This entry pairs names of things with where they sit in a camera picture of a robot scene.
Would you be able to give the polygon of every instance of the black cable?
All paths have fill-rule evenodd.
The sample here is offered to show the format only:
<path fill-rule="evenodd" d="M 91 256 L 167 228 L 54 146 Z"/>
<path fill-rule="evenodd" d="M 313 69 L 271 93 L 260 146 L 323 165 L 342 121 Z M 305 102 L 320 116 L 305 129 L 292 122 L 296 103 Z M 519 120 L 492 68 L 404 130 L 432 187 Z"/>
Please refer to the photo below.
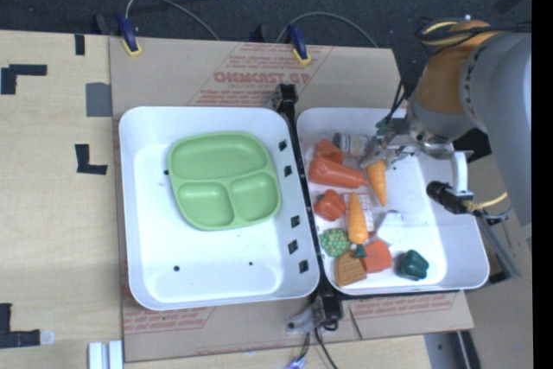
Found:
<path fill-rule="evenodd" d="M 330 357 L 330 354 L 327 351 L 327 348 L 325 347 L 324 343 L 322 342 L 321 335 L 319 334 L 319 328 L 315 328 L 315 338 L 317 339 L 317 341 L 321 345 L 322 352 L 324 352 L 325 355 L 327 356 L 328 363 L 330 363 L 330 366 L 332 366 L 333 369 L 338 369 L 338 366 L 335 365 L 332 358 Z"/>
<path fill-rule="evenodd" d="M 497 32 L 511 31 L 515 33 L 530 33 L 532 30 L 531 21 L 519 22 L 516 25 L 508 26 L 476 26 L 470 29 L 451 30 L 461 20 L 448 19 L 443 21 L 431 22 L 419 28 L 416 32 L 416 39 L 423 45 L 423 49 L 428 55 L 436 55 L 447 48 L 456 47 L 463 42 L 472 39 L 480 34 L 489 34 Z M 429 52 L 425 46 L 439 46 L 434 52 Z"/>
<path fill-rule="evenodd" d="M 329 332 L 335 332 L 338 330 L 338 321 L 327 321 L 322 326 Z"/>
<path fill-rule="evenodd" d="M 473 211 L 474 216 L 481 217 L 486 220 L 500 220 L 503 221 L 507 219 L 507 216 L 512 212 L 512 207 L 509 207 L 506 211 L 502 213 L 490 214 L 485 209 Z"/>
<path fill-rule="evenodd" d="M 300 361 L 308 354 L 310 337 L 311 337 L 311 333 L 307 332 L 305 335 L 305 340 L 303 341 L 302 351 L 296 357 L 296 361 Z"/>
<path fill-rule="evenodd" d="M 400 97 L 399 93 L 401 92 L 402 88 L 404 89 L 404 92 Z M 407 99 L 407 92 L 405 91 L 405 86 L 403 81 L 400 80 L 399 84 L 397 85 L 396 96 L 394 97 L 394 101 L 391 104 L 390 112 L 386 114 L 386 116 L 382 119 L 382 122 L 384 122 L 385 124 L 388 124 L 392 116 L 394 115 L 394 112 L 397 111 L 397 108 L 399 108 L 399 106 L 401 106 L 401 104 L 406 99 Z"/>

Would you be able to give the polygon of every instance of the wooden table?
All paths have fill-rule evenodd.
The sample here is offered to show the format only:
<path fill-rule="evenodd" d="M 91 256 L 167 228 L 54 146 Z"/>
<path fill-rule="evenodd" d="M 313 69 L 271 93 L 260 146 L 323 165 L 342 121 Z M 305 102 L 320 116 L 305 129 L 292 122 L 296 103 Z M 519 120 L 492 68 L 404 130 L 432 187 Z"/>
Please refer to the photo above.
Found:
<path fill-rule="evenodd" d="M 0 350 L 0 367 L 86 367 L 87 345 L 122 339 L 111 117 L 86 115 L 86 85 L 110 83 L 108 37 L 0 31 L 0 67 L 47 64 L 0 95 L 0 302 L 11 330 L 53 331 L 54 343 Z M 105 175 L 77 173 L 75 144 Z M 429 369 L 421 335 L 327 346 L 340 368 Z M 132 363 L 125 367 L 284 368 L 299 348 Z M 312 346 L 308 367 L 329 367 Z"/>

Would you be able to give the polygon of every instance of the toy carrot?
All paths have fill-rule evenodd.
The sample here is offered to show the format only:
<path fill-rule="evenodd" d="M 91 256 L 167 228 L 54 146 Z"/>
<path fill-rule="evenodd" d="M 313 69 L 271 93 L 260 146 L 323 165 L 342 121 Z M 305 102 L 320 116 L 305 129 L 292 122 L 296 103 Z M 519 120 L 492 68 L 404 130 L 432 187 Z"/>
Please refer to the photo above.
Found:
<path fill-rule="evenodd" d="M 324 156 L 316 157 L 311 161 L 308 177 L 313 183 L 345 188 L 358 188 L 369 183 L 361 171 Z"/>
<path fill-rule="evenodd" d="M 357 245 L 353 256 L 356 258 L 365 257 L 363 244 L 369 239 L 369 232 L 366 230 L 365 215 L 356 193 L 352 193 L 349 199 L 347 237 L 353 244 Z"/>
<path fill-rule="evenodd" d="M 313 157 L 319 156 L 327 157 L 337 163 L 344 162 L 344 153 L 342 152 L 342 150 L 326 138 L 323 138 L 315 145 L 315 152 L 313 153 Z"/>
<path fill-rule="evenodd" d="M 382 206 L 386 205 L 386 163 L 382 158 L 366 167 L 369 182 Z"/>
<path fill-rule="evenodd" d="M 346 203 L 333 189 L 327 189 L 325 194 L 313 205 L 317 215 L 328 221 L 335 221 L 346 211 Z"/>

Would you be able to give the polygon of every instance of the green divided plate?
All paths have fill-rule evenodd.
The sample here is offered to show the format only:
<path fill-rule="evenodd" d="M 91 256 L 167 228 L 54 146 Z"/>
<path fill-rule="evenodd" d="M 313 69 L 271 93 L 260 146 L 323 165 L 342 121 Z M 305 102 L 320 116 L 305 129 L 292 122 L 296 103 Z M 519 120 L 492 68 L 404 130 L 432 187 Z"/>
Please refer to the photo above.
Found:
<path fill-rule="evenodd" d="M 249 226 L 281 206 L 269 151 L 246 132 L 214 132 L 179 140 L 168 171 L 182 216 L 203 230 Z"/>

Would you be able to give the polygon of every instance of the toy vegetable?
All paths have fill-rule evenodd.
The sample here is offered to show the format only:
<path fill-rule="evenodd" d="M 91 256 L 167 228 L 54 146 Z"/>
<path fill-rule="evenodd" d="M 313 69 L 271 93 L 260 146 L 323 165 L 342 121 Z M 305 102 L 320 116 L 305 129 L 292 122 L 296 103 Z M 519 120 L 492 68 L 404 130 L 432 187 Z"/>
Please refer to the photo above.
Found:
<path fill-rule="evenodd" d="M 365 254 L 366 257 L 361 258 L 361 264 L 367 274 L 391 268 L 390 250 L 382 240 L 373 241 L 365 246 Z"/>
<path fill-rule="evenodd" d="M 386 205 L 386 163 L 382 158 L 366 167 L 369 182 L 382 206 Z"/>
<path fill-rule="evenodd" d="M 308 178 L 314 183 L 344 188 L 358 188 L 369 183 L 361 171 L 323 156 L 316 157 L 311 161 Z"/>
<path fill-rule="evenodd" d="M 347 237 L 353 244 L 357 245 L 353 256 L 356 258 L 365 257 L 363 244 L 369 239 L 369 232 L 366 230 L 365 215 L 356 193 L 352 193 L 349 199 Z"/>
<path fill-rule="evenodd" d="M 417 251 L 412 249 L 399 256 L 397 260 L 397 274 L 400 277 L 411 280 L 421 280 L 426 278 L 426 271 L 429 268 L 429 262 Z"/>
<path fill-rule="evenodd" d="M 334 263 L 334 276 L 338 286 L 346 286 L 366 279 L 365 270 L 358 258 L 347 251 L 341 254 Z"/>
<path fill-rule="evenodd" d="M 328 221 L 339 219 L 346 211 L 346 203 L 333 189 L 327 189 L 325 194 L 313 205 L 317 215 Z"/>
<path fill-rule="evenodd" d="M 347 235 L 339 227 L 327 229 L 319 236 L 322 249 L 329 257 L 338 257 L 346 251 L 349 251 L 352 245 L 347 239 Z"/>
<path fill-rule="evenodd" d="M 335 144 L 333 144 L 330 140 L 327 140 L 326 138 L 323 138 L 315 145 L 315 152 L 313 153 L 313 157 L 319 156 L 329 158 L 330 160 L 333 160 L 340 164 L 344 162 L 344 153 L 341 151 L 340 148 L 338 148 Z"/>

